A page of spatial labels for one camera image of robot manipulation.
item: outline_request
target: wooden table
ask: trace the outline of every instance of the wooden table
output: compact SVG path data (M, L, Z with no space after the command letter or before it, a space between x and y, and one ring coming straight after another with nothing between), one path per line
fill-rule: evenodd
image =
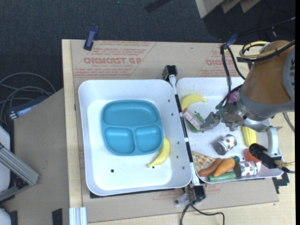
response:
M164 43L176 45L178 48L184 47L184 43ZM240 46L233 46L233 50L239 51ZM72 66L71 40L62 40L63 55L63 75L64 75L64 94L66 112L66 133L67 133L67 164L69 182L69 204L71 208L83 206L82 185L80 176L80 163L78 152L78 139L75 113L75 94L74 78ZM295 160L294 133L288 127L281 114L277 115L272 121L274 126L283 126L278 132L280 149L286 161ZM217 210L206 210L205 212L221 211L225 214L227 224L295 224L295 175L289 175L290 183L286 187L280 187L279 202L247 205ZM178 224L180 213L173 213L159 216L130 218L114 221L89 223L93 225L137 225L137 224ZM197 212L188 212L184 217L184 224L222 224L221 216L203 216Z

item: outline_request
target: brown hot dog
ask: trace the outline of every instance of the brown hot dog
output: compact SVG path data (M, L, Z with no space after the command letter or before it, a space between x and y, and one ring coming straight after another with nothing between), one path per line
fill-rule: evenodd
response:
M217 170L217 168L219 167L221 162L222 162L222 159L217 158L210 167L205 168L205 169L201 169L198 172L199 176L200 177L206 177L206 176L209 176L209 175L213 174Z

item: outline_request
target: toy pizza slice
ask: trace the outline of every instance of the toy pizza slice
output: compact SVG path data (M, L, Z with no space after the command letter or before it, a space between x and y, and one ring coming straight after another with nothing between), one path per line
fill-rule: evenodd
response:
M193 154L193 160L197 172L207 167L209 164L213 163L216 160L213 157L206 156L196 151L192 151L192 154Z

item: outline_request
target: blue plate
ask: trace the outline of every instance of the blue plate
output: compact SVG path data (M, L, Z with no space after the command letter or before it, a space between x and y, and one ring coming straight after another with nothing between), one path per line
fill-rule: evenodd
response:
M144 100L118 100L101 113L105 145L120 156L144 155L163 144L163 126L157 108Z

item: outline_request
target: black floor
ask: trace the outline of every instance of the black floor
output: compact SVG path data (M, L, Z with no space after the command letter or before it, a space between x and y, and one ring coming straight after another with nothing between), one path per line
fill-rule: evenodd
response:
M195 0L0 0L0 81L30 72L48 79L56 90L62 88L61 40L86 39L92 24L99 26L100 40L222 43L233 33L294 16L295 0L262 0L246 13L237 5L224 14L219 6L204 19ZM279 39L295 39L295 21L249 33L236 44ZM31 75L15 76L4 84L49 90ZM0 101L11 92L0 87Z

